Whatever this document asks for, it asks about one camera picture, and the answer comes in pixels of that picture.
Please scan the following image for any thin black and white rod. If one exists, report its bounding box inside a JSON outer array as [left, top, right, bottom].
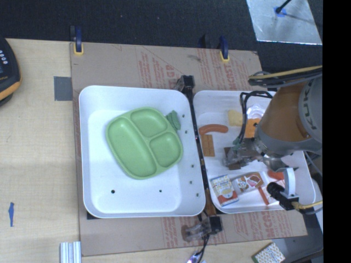
[[181, 85, 217, 216]]

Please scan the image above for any black cylinder on white bracket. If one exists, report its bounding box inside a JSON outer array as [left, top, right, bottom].
[[266, 167, 301, 211]]

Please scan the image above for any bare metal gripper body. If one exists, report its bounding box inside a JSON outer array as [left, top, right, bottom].
[[223, 138, 289, 172]]

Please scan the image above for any red toy bacon strip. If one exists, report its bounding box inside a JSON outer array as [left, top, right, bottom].
[[257, 187, 270, 205]]

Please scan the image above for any clear plastic cup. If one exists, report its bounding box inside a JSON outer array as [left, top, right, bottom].
[[246, 104, 268, 120]]

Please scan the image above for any green divided plate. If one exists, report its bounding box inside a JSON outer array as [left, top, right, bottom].
[[105, 106, 184, 180]]

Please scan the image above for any yellow toy cheese wedge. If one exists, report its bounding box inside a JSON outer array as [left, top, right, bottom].
[[227, 109, 244, 127]]

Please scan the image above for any orange toy sausage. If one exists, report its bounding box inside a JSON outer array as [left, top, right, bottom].
[[198, 123, 229, 136]]

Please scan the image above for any red and yellow soup carton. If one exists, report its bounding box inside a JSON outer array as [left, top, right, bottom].
[[210, 174, 239, 208]]

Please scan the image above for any white plastic tray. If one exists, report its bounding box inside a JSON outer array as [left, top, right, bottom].
[[193, 89, 316, 215], [78, 85, 206, 219]]

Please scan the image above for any green toy lettuce leaf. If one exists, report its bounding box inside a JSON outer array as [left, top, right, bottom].
[[165, 110, 182, 132]]

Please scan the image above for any yellow patterned carton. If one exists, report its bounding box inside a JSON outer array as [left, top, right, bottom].
[[251, 242, 286, 263]]

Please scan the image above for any black block with thin wires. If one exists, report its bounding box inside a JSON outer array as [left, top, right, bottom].
[[182, 215, 223, 242], [174, 75, 196, 92]]

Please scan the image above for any orange square packet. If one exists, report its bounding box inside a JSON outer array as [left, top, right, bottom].
[[244, 118, 261, 139]]

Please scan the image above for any brown cardboard board, red print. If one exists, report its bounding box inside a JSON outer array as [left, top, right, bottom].
[[70, 42, 308, 257]]

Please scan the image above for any orange toy carrot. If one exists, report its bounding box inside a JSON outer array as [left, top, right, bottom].
[[267, 170, 285, 181]]

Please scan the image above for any white and brown snack packet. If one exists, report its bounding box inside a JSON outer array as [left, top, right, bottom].
[[231, 171, 268, 195]]

